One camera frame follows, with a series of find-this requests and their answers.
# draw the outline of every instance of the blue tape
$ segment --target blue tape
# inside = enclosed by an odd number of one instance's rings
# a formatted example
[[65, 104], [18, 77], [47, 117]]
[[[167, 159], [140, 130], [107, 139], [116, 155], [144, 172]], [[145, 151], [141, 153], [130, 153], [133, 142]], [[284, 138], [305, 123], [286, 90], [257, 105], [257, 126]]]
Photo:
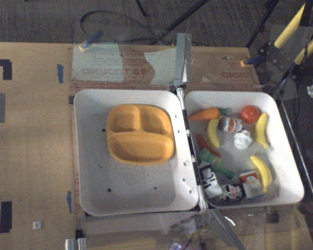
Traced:
[[66, 196], [69, 212], [72, 213], [72, 192], [68, 191]]
[[58, 70], [59, 83], [63, 83], [64, 82], [64, 67], [61, 64], [57, 64], [57, 70]]
[[260, 63], [266, 62], [266, 58], [262, 57], [262, 56], [258, 56], [258, 57], [252, 57], [250, 59], [247, 59], [244, 63], [246, 65], [258, 65]]

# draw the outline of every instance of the toy food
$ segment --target toy food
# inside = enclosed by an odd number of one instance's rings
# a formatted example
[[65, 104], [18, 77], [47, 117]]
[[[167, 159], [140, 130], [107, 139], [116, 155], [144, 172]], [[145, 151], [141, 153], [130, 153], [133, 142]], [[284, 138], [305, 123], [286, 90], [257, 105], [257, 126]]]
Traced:
[[255, 139], [256, 142], [263, 145], [264, 149], [269, 146], [266, 138], [266, 125], [268, 121], [268, 114], [262, 113], [255, 125]]
[[272, 182], [271, 172], [267, 166], [267, 164], [258, 156], [252, 155], [250, 157], [251, 162], [255, 165], [256, 169], [260, 173], [261, 181], [262, 181], [262, 191], [266, 193], [268, 191], [268, 186]]
[[252, 138], [250, 137], [249, 131], [243, 130], [234, 135], [234, 146], [237, 149], [247, 149], [251, 142]]
[[246, 198], [245, 186], [242, 183], [222, 185], [223, 193], [218, 197], [219, 203], [239, 202]]
[[188, 117], [189, 120], [211, 120], [220, 116], [220, 110], [216, 107], [201, 110]]
[[209, 143], [205, 140], [205, 137], [203, 134], [200, 134], [198, 133], [196, 135], [196, 139], [197, 139], [197, 143], [199, 144], [200, 146], [200, 149], [202, 150], [203, 148], [206, 148], [207, 150], [209, 150], [212, 154], [218, 156], [219, 158], [221, 157], [221, 154], [214, 150], [210, 145]]
[[219, 138], [217, 135], [217, 127], [219, 125], [220, 119], [221, 117], [216, 118], [216, 119], [211, 119], [207, 127], [208, 141], [215, 148], [220, 147], [220, 142], [219, 142]]
[[241, 132], [243, 130], [242, 120], [223, 116], [219, 122], [219, 129], [228, 132]]
[[199, 167], [199, 172], [202, 179], [203, 189], [208, 198], [214, 198], [223, 193], [210, 164], [205, 165], [202, 163]]
[[225, 168], [224, 162], [219, 157], [211, 154], [206, 148], [204, 148], [197, 157], [199, 160], [211, 164], [213, 172], [223, 173], [230, 180], [235, 176], [234, 172]]
[[244, 123], [253, 124], [260, 117], [260, 110], [256, 106], [246, 106], [240, 112], [241, 119]]
[[241, 173], [239, 175], [239, 180], [245, 187], [247, 198], [254, 198], [263, 195], [262, 185], [255, 171]]

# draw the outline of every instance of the metal bracket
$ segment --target metal bracket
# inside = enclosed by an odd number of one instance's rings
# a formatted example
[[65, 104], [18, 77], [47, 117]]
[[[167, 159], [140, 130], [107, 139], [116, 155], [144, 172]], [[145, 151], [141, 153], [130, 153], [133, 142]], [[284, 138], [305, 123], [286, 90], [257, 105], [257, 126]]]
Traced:
[[66, 239], [65, 250], [87, 250], [86, 238]]
[[176, 41], [175, 76], [173, 86], [181, 86], [188, 82], [191, 73], [191, 36], [179, 33]]

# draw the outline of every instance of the label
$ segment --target label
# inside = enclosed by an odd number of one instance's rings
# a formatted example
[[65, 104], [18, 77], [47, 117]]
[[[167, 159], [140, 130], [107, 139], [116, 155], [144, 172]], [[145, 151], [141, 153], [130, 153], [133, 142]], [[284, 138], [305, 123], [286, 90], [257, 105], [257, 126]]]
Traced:
[[223, 117], [219, 122], [219, 128], [222, 131], [240, 132], [243, 130], [242, 120], [230, 117]]
[[202, 179], [202, 186], [208, 198], [213, 198], [222, 194], [222, 189], [218, 184], [218, 180], [212, 172], [211, 165], [199, 168]]
[[262, 185], [255, 171], [241, 173], [239, 179], [245, 187], [247, 198], [254, 198], [264, 194]]
[[242, 183], [222, 185], [221, 188], [223, 193], [220, 195], [220, 202], [239, 202], [246, 198], [245, 187]]

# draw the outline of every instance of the metal clamp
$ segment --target metal clamp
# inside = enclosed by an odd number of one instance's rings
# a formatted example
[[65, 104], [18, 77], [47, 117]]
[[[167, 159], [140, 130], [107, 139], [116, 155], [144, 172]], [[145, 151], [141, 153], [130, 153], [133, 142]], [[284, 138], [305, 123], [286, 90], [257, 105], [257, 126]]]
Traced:
[[86, 238], [66, 239], [65, 250], [87, 250]]

